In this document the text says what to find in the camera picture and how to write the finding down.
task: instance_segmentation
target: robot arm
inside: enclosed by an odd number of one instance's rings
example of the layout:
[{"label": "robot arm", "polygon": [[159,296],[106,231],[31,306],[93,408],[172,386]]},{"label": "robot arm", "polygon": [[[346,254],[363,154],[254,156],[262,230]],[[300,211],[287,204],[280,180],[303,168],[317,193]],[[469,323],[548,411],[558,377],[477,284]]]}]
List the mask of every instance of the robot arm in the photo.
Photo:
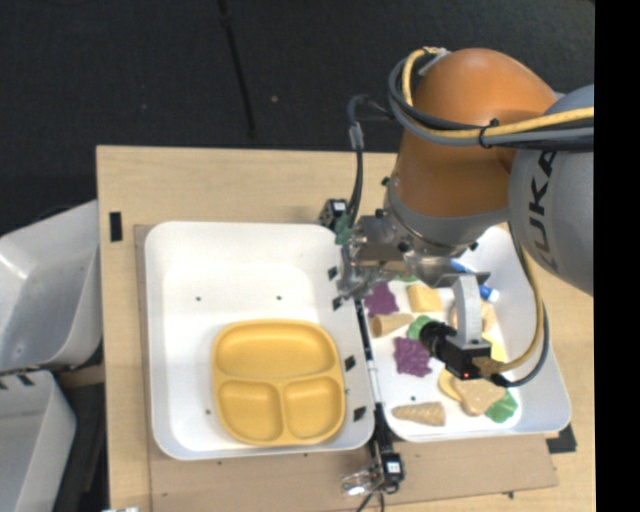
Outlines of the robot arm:
[{"label": "robot arm", "polygon": [[[412,94],[413,66],[421,60],[428,62]],[[337,226],[341,295],[360,299],[402,275],[452,287],[458,329],[427,324],[423,345],[460,378],[505,385],[500,373],[528,359],[546,330],[529,259],[593,293],[593,86],[558,99],[502,53],[423,48],[394,68],[389,97],[405,131],[383,207],[356,219],[359,158],[354,195]],[[351,134],[361,157],[355,117]],[[530,277],[538,315],[530,349],[510,363],[493,361],[482,340],[478,287],[488,275],[468,274],[452,261],[503,222]]]}]

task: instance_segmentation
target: wooden table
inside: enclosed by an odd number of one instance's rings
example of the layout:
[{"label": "wooden table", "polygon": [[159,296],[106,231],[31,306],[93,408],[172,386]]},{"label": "wooden table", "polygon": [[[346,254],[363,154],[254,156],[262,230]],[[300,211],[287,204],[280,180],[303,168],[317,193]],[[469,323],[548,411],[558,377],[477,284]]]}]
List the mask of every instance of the wooden table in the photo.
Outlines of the wooden table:
[{"label": "wooden table", "polygon": [[[361,213],[382,203],[395,155],[365,155]],[[147,423],[134,227],[167,220],[310,222],[350,196],[351,153],[99,147],[98,199],[111,506],[142,511],[354,510],[340,473],[366,450],[309,457],[181,462]],[[407,469],[387,507],[404,512],[595,510],[593,300],[537,268],[552,347],[572,402],[576,453],[550,456],[541,435],[397,443]],[[515,501],[504,493],[516,491]]]}]

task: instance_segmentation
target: yellow plate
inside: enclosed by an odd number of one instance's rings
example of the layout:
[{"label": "yellow plate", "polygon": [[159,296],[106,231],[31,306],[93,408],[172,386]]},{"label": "yellow plate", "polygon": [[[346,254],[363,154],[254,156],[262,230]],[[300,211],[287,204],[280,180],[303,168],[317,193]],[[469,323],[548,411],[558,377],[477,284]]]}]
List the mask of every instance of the yellow plate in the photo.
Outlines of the yellow plate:
[{"label": "yellow plate", "polygon": [[212,367],[218,416],[239,441],[314,444],[342,426],[345,396],[338,351],[316,324],[232,324],[214,341]]}]

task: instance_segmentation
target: brown toy cone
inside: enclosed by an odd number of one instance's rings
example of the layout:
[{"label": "brown toy cone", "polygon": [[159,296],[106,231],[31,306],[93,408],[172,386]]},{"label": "brown toy cone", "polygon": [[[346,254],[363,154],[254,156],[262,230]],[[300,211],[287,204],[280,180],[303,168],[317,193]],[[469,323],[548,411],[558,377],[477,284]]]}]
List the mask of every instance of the brown toy cone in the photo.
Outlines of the brown toy cone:
[{"label": "brown toy cone", "polygon": [[391,414],[399,420],[415,421],[424,425],[441,427],[445,424],[444,407],[441,402],[401,405],[394,407]]},{"label": "brown toy cone", "polygon": [[409,313],[376,315],[371,320],[371,330],[375,336],[384,336],[411,322],[413,322],[413,315]]}]

